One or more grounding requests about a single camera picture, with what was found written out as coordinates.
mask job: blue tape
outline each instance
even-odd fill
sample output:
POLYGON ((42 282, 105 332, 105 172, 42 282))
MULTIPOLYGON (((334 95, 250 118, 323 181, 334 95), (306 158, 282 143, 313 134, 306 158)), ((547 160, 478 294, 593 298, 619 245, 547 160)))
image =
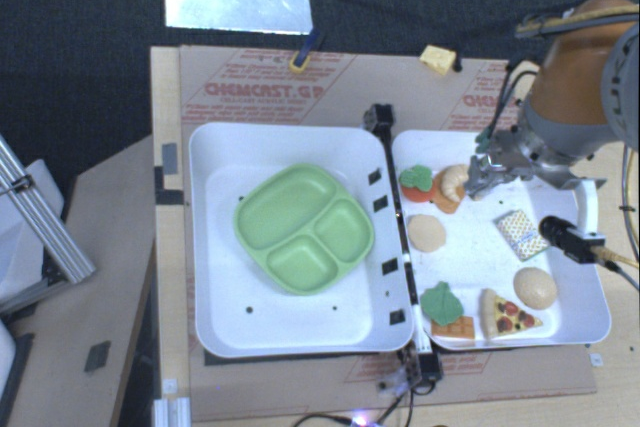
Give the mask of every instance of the blue tape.
POLYGON ((314 43, 319 37, 320 31, 317 31, 315 28, 311 29, 309 36, 307 36, 307 39, 304 41, 302 48, 300 49, 300 52, 298 52, 298 57, 293 61, 293 65, 296 68, 300 68, 304 64, 304 60, 309 55, 309 52, 311 52, 314 43))

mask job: green plate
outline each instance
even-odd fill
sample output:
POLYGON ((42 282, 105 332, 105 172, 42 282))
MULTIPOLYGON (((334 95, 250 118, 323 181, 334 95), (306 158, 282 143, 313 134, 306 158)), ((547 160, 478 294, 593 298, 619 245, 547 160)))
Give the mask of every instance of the green plate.
POLYGON ((280 286, 315 294, 371 250, 373 226, 324 169, 296 164, 256 187, 234 214, 238 240, 280 286))

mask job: beige round toy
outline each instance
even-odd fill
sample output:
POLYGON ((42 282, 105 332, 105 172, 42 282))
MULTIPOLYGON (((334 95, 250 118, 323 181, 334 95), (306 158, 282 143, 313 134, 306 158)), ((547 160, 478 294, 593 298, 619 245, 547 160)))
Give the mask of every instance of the beige round toy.
POLYGON ((535 310, 548 308, 558 297, 553 278, 535 267, 520 269, 513 278, 513 288, 518 298, 535 310))
POLYGON ((407 232, 413 246, 425 253, 434 252, 447 241, 444 226, 432 215, 414 215, 409 219, 407 232))

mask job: toy pizza slice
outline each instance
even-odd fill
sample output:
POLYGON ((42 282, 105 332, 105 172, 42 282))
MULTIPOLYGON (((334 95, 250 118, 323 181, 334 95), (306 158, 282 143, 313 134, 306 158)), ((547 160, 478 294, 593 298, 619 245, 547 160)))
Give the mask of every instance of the toy pizza slice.
POLYGON ((521 333, 542 325, 539 318, 500 297, 490 288, 482 291, 480 320, 482 330, 488 339, 521 333))

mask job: yellow block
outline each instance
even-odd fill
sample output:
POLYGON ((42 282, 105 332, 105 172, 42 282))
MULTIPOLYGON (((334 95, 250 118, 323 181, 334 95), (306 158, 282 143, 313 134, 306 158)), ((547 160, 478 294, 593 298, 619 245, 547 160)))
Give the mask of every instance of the yellow block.
POLYGON ((456 53, 453 50, 428 45, 422 52, 420 60, 433 71, 446 75, 456 60, 456 53))

